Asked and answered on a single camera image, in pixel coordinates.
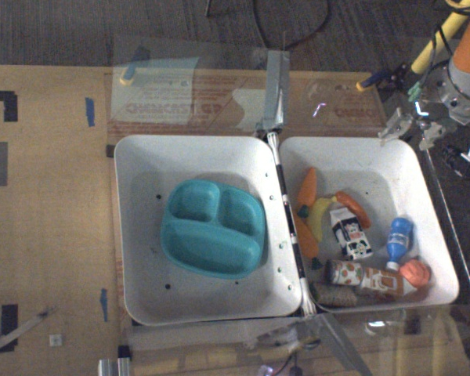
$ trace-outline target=white plastic tub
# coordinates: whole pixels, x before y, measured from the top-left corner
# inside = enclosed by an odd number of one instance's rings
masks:
[[[459,292],[456,272],[418,159],[409,145],[393,140],[381,146],[375,138],[296,137],[283,141],[280,159],[294,207],[306,171],[315,167],[319,195],[344,190],[366,209],[372,226],[365,233],[374,254],[361,261],[365,266],[385,268],[390,224],[396,216],[403,215],[414,223],[414,240],[404,261],[418,257],[431,270],[429,288],[421,293],[386,303],[363,298],[355,308],[326,309],[332,312],[397,309],[449,304],[456,299]],[[326,217],[319,246],[321,262],[342,259]],[[308,267],[307,278],[314,277]]]
[[[309,167],[317,169],[318,194],[344,190],[367,210],[366,234],[374,254],[367,266],[383,268],[386,238],[397,215],[414,221],[407,257],[432,271],[428,292],[396,302],[364,299],[351,309],[368,311],[451,303],[458,281],[414,151],[401,141],[305,137],[286,139],[280,159],[291,203]],[[124,266],[124,297],[132,318],[160,326],[206,320],[288,316],[302,302],[277,171],[270,148],[251,137],[129,136],[115,150]],[[186,179],[228,183],[257,197],[267,221],[260,266],[241,280],[206,277],[167,260],[159,241],[168,195]],[[340,259],[324,224],[320,260]],[[307,270],[313,280],[314,273]]]

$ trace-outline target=yellow banana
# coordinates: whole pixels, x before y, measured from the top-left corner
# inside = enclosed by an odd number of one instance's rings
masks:
[[[310,231],[319,243],[322,241],[322,218],[329,208],[329,205],[335,201],[336,199],[334,197],[318,198],[310,208],[308,217],[306,218],[306,225],[310,228]]]

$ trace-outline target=blue water bottle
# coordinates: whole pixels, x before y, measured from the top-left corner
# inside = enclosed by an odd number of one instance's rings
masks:
[[[392,272],[399,271],[399,262],[407,252],[412,229],[413,223],[409,220],[403,217],[393,219],[389,239],[386,244],[386,250],[389,253],[389,260],[386,263],[387,270]]]

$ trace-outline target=carrot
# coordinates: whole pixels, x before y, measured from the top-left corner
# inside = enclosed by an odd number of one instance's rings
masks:
[[[368,229],[371,227],[371,220],[369,219],[369,216],[355,199],[343,191],[338,191],[335,196],[340,204],[345,205],[355,216],[357,216],[363,229]]]
[[[316,171],[311,167],[298,192],[298,211],[303,205],[311,208],[316,200]]]
[[[316,258],[319,254],[319,244],[316,242],[312,232],[293,210],[295,218],[296,233],[298,234],[299,249],[301,253],[309,259]]]

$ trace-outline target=teal divided plate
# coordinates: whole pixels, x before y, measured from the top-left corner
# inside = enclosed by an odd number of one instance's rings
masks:
[[[223,183],[190,179],[169,196],[161,246],[184,269],[239,279],[258,267],[265,233],[265,212],[255,197]]]

